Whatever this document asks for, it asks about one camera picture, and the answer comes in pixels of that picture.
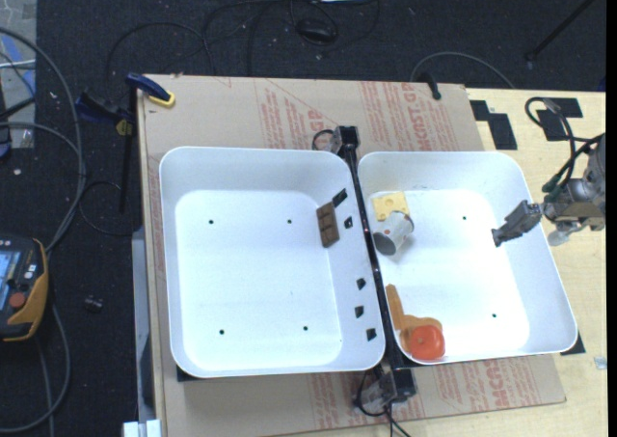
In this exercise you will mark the brown cardboard board red print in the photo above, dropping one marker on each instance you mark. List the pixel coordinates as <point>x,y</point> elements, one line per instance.
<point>231,107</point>

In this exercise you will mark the red orange round fruit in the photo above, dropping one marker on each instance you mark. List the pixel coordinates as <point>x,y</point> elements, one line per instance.
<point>426,342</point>

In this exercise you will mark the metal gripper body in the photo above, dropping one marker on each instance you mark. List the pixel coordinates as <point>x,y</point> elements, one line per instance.
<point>576,206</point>

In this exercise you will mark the white plastic tray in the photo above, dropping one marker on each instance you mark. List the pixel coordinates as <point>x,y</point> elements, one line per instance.
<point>255,271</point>
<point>472,276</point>

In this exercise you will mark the yellow cheese slice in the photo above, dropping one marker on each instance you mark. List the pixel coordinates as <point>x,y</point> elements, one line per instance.
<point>389,206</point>

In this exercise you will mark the brown chocolate bar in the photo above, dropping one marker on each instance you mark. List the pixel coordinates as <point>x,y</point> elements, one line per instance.
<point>328,225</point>

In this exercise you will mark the thin black rod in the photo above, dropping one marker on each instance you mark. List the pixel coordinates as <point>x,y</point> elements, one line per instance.
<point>371,252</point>

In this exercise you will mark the orange plastic scoop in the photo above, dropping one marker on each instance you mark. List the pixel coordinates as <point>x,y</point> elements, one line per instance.
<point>396,307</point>

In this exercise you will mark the white cup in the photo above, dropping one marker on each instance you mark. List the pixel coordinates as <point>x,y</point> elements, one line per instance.
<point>396,231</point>

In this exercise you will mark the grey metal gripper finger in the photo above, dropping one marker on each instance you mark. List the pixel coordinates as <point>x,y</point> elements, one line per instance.
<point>524,213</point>
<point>507,233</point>

